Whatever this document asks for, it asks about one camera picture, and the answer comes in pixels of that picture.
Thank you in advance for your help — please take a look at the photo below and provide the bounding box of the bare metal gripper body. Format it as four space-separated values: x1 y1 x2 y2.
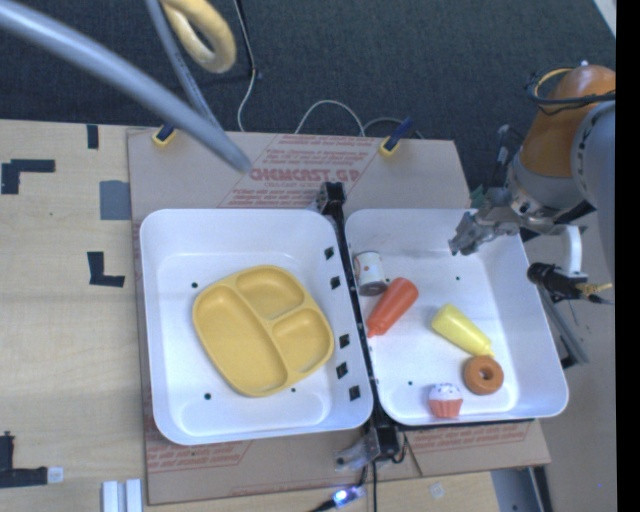
471 188 557 240

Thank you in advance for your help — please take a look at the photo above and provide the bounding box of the yellow squeeze bottle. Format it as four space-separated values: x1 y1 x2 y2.
430 302 496 358

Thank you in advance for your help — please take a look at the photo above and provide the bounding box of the white plastic tray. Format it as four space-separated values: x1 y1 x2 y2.
139 207 375 447
344 207 570 428

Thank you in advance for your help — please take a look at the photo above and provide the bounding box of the orange squeeze bottle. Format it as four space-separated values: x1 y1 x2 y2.
365 277 420 339

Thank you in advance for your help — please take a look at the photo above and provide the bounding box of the small white can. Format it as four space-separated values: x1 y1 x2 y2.
352 250 390 297

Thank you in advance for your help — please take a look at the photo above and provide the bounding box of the thin black rod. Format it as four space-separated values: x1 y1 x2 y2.
333 209 387 429

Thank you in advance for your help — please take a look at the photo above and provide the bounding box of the brown doughnut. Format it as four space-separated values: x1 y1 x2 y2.
461 354 506 397

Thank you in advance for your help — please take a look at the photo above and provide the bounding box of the orange and white cupcake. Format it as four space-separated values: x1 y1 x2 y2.
427 382 465 420

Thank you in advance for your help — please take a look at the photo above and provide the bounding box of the yellow divided plate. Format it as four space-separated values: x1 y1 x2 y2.
191 264 336 398

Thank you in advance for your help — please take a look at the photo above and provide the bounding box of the brown cardboard board, red print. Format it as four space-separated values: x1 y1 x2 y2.
126 127 552 506

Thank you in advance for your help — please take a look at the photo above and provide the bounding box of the black cylinder on white bracket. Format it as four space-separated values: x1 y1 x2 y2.
526 224 590 303

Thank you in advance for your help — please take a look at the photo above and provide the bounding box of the black block with thin wires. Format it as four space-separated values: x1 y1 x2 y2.
318 181 348 217
373 423 407 462

